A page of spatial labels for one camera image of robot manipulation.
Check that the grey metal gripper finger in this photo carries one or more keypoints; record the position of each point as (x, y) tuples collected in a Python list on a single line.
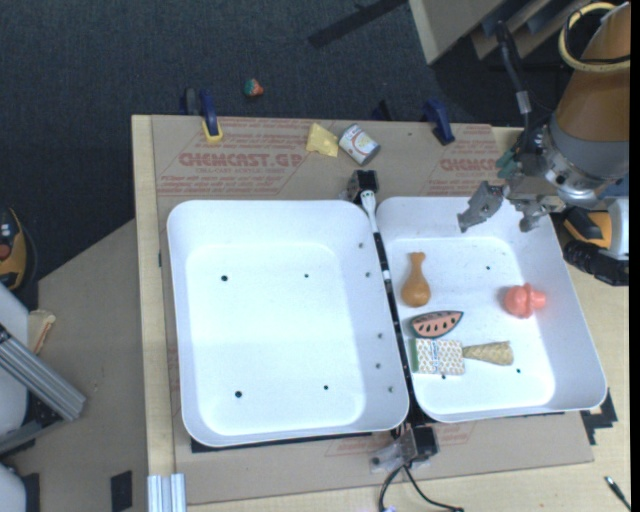
[(481, 206), (531, 217)]

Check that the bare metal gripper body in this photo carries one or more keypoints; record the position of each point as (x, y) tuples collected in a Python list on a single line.
[(535, 187)]

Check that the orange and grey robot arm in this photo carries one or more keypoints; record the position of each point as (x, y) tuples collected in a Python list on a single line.
[(595, 105)]

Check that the salmon pink toy lump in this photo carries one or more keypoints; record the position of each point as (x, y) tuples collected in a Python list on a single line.
[(520, 300)]

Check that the brown chicken drumstick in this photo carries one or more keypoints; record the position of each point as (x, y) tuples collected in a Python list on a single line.
[(416, 287)]

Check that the thin black and white rod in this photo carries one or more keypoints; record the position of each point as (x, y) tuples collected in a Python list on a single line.
[(384, 260)]

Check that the watermelon slice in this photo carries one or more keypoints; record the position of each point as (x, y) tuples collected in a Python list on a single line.
[(436, 324)]

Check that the small white can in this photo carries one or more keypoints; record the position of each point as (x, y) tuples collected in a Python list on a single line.
[(357, 145)]

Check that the tan ice cream cone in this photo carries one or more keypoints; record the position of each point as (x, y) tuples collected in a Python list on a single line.
[(492, 353)]

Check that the white patterned packet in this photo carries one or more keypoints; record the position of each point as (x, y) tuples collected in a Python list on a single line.
[(439, 356)]

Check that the yellow cheese wedge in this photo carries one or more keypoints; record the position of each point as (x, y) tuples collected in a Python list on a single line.
[(322, 141)]

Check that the white plastic tray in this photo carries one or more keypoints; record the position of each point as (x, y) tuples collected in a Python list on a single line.
[(480, 395), (270, 325)]

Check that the brown cardboard board red print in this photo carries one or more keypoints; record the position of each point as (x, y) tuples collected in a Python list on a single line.
[(250, 165)]

